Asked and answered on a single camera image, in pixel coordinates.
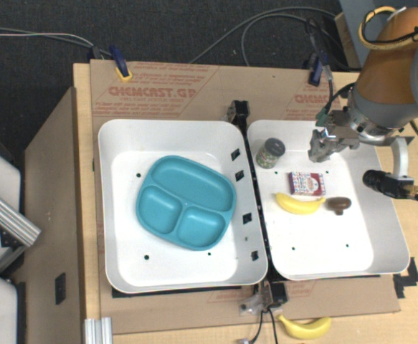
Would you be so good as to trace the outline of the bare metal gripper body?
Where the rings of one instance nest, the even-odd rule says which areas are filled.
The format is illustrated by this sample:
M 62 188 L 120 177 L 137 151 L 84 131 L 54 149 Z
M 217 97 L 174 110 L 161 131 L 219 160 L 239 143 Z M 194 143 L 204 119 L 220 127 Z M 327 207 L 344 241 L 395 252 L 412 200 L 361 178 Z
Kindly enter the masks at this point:
M 348 107 L 332 110 L 322 131 L 322 141 L 329 143 L 332 149 L 357 149 L 362 143 L 379 145 L 385 140 L 386 128 Z

